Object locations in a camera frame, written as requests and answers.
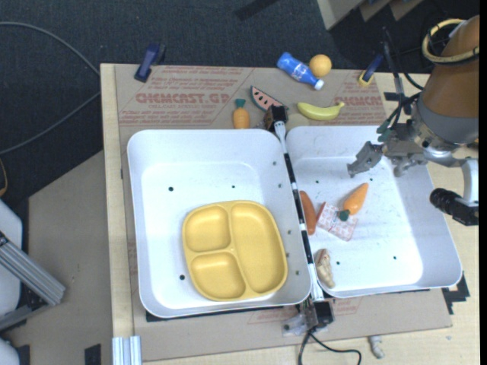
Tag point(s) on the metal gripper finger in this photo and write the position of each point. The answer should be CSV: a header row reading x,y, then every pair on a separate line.
x,y
365,160
403,165

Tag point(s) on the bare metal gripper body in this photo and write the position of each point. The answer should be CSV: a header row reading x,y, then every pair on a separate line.
x,y
405,143

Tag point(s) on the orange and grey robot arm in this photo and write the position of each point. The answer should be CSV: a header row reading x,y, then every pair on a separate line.
x,y
449,89

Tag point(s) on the long orange carrot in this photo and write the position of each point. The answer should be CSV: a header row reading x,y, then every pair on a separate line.
x,y
357,200

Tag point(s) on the yellow banana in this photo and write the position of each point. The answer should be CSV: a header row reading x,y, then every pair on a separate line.
x,y
319,112

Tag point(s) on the red and white carton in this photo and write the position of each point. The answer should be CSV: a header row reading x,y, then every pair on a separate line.
x,y
336,224

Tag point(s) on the thin black and white rod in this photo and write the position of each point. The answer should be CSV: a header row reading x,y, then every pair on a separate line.
x,y
293,183

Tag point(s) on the orange sausage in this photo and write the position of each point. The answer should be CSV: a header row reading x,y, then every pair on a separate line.
x,y
309,213

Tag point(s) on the white plastic tray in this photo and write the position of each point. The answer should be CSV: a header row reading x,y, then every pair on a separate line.
x,y
198,181
380,257

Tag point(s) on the yellow orange ball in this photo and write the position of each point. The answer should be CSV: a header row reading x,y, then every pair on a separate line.
x,y
320,65

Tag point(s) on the blue plastic bottle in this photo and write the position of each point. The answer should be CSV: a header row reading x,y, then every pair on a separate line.
x,y
296,68

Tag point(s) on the watermelon slice toy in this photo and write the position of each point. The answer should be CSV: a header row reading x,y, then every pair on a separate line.
x,y
262,99

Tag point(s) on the small orange carrot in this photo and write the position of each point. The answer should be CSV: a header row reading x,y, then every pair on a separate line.
x,y
241,118

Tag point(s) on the yellow divided plate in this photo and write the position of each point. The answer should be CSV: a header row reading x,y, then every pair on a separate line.
x,y
258,238

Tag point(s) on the brown cardboard board red print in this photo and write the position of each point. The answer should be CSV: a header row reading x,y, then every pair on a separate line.
x,y
182,97

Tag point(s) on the black cylinder on white bracket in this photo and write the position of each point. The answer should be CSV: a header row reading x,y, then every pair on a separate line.
x,y
452,205

